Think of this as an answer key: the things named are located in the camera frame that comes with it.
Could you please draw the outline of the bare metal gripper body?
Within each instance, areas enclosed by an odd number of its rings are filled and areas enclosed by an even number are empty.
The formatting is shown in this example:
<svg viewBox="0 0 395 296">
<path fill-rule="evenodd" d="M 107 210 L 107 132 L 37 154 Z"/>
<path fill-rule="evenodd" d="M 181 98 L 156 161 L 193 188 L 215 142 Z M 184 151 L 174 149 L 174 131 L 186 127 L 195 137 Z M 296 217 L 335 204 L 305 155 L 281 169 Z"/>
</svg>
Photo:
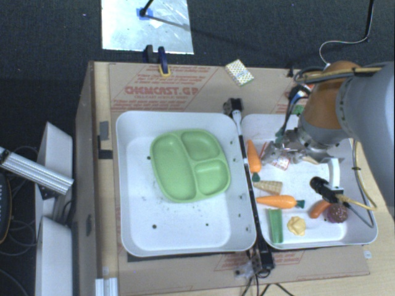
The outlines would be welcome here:
<svg viewBox="0 0 395 296">
<path fill-rule="evenodd" d="M 276 133 L 276 146 L 288 157 L 290 152 L 303 152 L 303 160 L 312 163 L 328 162 L 328 150 L 337 144 L 337 131 L 333 129 L 280 129 Z"/>
</svg>

